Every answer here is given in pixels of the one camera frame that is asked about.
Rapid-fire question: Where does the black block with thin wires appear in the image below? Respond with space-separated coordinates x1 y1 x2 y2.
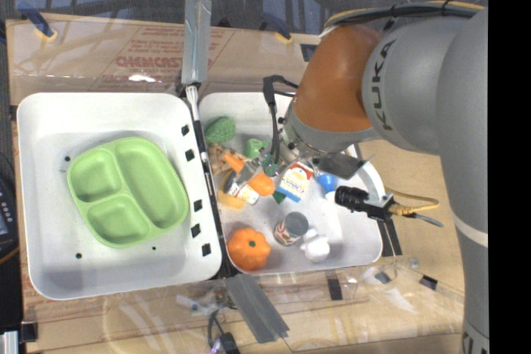
217 332 241 354

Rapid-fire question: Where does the green broccoli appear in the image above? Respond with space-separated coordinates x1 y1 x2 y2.
203 116 236 145

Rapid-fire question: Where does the white lumpy toy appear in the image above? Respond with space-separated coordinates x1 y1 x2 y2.
299 227 332 264

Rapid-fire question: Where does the orange pumpkin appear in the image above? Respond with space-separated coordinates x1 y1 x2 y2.
226 226 272 273

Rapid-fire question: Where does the green divided plate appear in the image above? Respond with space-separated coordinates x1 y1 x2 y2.
66 136 191 250

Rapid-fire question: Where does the white plastic tray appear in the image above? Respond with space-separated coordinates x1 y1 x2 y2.
16 91 223 301
197 91 384 277

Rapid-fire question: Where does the small white labelled bottle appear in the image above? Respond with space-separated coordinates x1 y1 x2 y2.
222 177 261 206

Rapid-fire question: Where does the small green toy piece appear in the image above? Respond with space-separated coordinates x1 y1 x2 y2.
243 138 271 160

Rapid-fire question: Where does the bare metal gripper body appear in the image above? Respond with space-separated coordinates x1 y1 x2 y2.
257 127 319 176

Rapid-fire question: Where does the black cylinder on white bracket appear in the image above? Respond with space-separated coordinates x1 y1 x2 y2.
334 144 396 221

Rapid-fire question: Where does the blue and white bottle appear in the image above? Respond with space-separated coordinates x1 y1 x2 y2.
314 172 339 202

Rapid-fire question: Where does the beige pizza slice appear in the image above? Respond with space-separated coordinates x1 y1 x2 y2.
207 142 251 176

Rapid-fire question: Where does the brown cardboard board, red print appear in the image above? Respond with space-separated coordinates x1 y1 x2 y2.
5 11 465 354

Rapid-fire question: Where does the yellow banana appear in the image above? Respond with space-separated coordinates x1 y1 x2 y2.
217 188 246 211

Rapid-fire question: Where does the orange carrot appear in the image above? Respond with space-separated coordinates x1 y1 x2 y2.
223 153 288 206

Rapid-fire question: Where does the white blue red carton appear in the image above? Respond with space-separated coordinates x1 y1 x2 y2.
275 161 315 204

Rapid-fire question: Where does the small red and white can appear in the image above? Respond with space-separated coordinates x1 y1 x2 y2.
273 211 310 247

